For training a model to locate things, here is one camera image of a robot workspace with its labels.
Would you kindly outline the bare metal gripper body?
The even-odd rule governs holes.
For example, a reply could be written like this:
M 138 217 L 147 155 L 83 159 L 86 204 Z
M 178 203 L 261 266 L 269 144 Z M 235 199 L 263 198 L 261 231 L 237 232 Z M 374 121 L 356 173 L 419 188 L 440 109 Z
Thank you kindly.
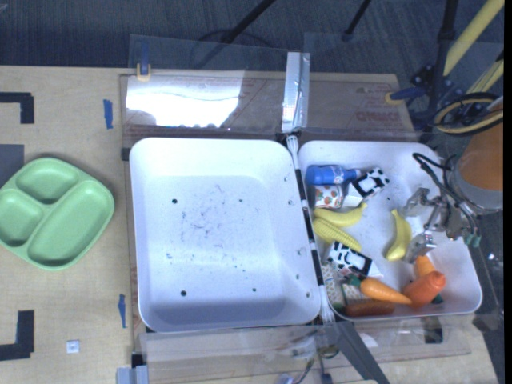
M 448 239 L 462 238 L 464 242 L 479 241 L 477 220 L 466 204 L 458 204 L 446 196 L 427 199 L 425 207 L 431 208 L 423 225 L 425 231 L 444 233 Z

